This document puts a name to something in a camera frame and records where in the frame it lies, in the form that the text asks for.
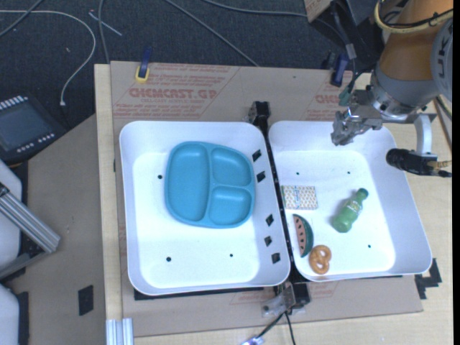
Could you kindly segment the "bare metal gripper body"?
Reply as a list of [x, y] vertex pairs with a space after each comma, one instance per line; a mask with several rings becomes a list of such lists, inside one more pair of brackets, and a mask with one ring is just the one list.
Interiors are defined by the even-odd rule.
[[384, 122], [404, 122], [410, 115], [410, 107], [379, 91], [344, 91], [339, 105], [346, 109], [336, 113], [336, 131], [378, 130]]

